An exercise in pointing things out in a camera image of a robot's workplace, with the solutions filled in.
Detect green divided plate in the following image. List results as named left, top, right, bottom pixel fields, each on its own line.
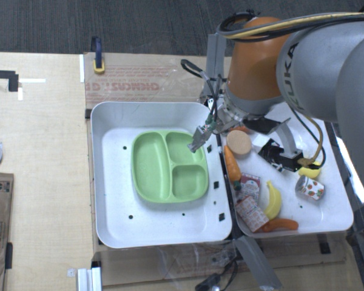
left=130, top=130, right=210, bottom=204

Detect orange patterned packet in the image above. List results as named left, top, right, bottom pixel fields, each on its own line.
left=234, top=195, right=270, bottom=233

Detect red and white carton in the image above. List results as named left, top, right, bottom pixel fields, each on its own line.
left=237, top=172, right=261, bottom=203

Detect white plastic tray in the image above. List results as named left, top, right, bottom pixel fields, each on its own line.
left=217, top=101, right=355, bottom=239
left=90, top=101, right=233, bottom=249

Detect white can with strawberry print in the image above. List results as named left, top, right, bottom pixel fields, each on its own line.
left=294, top=175, right=326, bottom=201

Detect orange sausage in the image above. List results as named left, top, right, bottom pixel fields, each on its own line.
left=261, top=218, right=300, bottom=233

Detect orange carrot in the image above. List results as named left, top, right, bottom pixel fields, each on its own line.
left=223, top=145, right=243, bottom=192

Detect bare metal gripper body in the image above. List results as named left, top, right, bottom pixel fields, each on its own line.
left=201, top=102, right=250, bottom=135

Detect beige round biscuit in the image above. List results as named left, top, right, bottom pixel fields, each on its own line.
left=226, top=130, right=253, bottom=156

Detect black cylinder on white bracket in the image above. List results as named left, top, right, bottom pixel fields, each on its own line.
left=249, top=117, right=305, bottom=173

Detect yellow banana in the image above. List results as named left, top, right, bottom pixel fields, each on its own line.
left=263, top=180, right=283, bottom=221

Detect yellow curved toy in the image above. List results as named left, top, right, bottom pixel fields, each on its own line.
left=297, top=161, right=323, bottom=180

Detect brown cardboard board red print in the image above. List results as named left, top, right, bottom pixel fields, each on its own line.
left=83, top=52, right=364, bottom=286

